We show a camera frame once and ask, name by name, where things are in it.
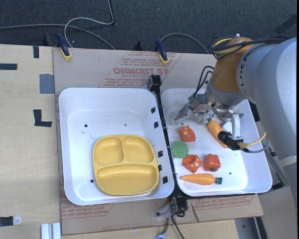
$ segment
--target dark background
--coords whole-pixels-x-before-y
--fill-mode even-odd
[[[104,26],[78,20],[73,26],[91,31],[116,49],[153,51],[155,40],[170,33],[183,33],[208,47],[209,38],[239,33],[251,39],[297,36],[297,0],[110,0],[115,25]],[[110,22],[107,0],[0,0],[0,27],[25,24],[62,24],[75,17]],[[57,45],[61,26],[24,27],[0,30],[0,43]],[[68,29],[77,48],[111,49],[85,32]],[[205,53],[190,38],[173,35],[163,43],[167,51]]]

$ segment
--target yellow bowl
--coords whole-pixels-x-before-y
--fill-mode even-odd
[[[138,135],[117,134],[100,138],[93,148],[93,167],[97,185],[109,195],[147,193],[159,180],[153,147]]]

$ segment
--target table surface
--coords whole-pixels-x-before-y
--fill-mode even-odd
[[[0,238],[40,238],[40,225],[60,222],[59,174],[54,94],[40,94],[39,77],[53,74],[52,47],[1,45],[0,63],[18,69],[0,70],[0,217],[19,216],[21,225],[0,227]],[[42,121],[52,127],[34,126],[33,110],[42,110]],[[237,239],[234,220],[179,225],[189,238]],[[62,238],[156,238],[162,227],[99,232]],[[175,226],[167,236],[180,238]]]

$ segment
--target cardboard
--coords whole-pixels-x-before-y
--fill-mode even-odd
[[[161,92],[168,88],[195,88],[204,66],[215,65],[206,54],[167,53],[170,62],[162,65],[157,52],[71,49],[72,58],[65,60],[60,50],[53,49],[56,127],[60,175],[62,234],[163,226],[155,211],[168,199],[133,201],[92,206],[76,206],[67,200],[63,187],[62,150],[58,97],[72,87],[146,88],[151,74],[161,75]],[[209,197],[188,200],[185,217],[179,224],[261,216],[258,195]]]

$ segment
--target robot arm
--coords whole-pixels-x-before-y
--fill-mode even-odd
[[[215,50],[219,57],[205,94],[196,95],[176,122],[195,113],[203,114],[205,123],[212,116],[228,119],[242,100],[255,103],[277,157],[285,161],[297,206],[297,39],[256,42],[238,37]]]

